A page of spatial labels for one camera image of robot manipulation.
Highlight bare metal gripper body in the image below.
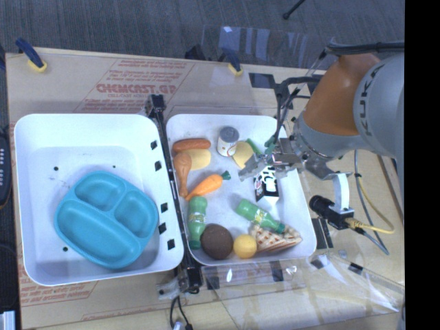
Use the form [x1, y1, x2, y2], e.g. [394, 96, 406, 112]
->
[265, 137, 340, 182]

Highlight black and white milk carton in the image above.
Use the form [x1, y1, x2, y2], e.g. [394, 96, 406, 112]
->
[253, 165, 281, 206]

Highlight small white can grey lid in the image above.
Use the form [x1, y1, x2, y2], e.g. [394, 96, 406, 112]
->
[216, 126, 241, 158]

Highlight green toy bottle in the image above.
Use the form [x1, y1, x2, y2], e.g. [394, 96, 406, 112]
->
[235, 199, 287, 234]
[186, 195, 209, 250]

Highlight orange toy carrot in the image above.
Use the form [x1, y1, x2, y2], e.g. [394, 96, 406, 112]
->
[184, 170, 232, 202]

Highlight yellow toy bread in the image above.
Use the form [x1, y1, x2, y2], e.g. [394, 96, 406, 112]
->
[187, 148, 212, 171]

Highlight white plastic tray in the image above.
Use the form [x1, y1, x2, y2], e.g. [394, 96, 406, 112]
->
[13, 113, 185, 287]
[165, 113, 318, 267]

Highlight orange-brown toy sausage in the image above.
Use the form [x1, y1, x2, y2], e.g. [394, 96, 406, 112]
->
[171, 137, 212, 153]

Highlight toy pizza slice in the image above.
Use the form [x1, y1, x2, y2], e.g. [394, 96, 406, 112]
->
[248, 222, 303, 254]

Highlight brown toy chicken drumstick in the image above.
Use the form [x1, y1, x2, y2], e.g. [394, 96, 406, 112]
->
[173, 151, 193, 199]

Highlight yellow toy ball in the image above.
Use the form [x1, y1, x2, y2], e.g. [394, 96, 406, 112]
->
[233, 234, 259, 259]

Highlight brown toy ball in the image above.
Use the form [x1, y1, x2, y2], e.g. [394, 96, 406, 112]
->
[200, 223, 234, 261]

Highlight blue divided plate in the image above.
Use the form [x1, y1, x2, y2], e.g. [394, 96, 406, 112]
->
[53, 170, 160, 271]

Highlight brown cardboard board red print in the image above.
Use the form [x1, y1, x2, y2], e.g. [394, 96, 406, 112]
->
[5, 46, 406, 330]

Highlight black cylinder on white bracket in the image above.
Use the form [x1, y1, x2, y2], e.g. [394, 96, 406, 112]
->
[308, 172, 355, 231]

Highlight black block with thin wires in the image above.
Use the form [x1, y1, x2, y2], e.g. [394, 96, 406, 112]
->
[176, 265, 204, 294]
[145, 93, 168, 118]

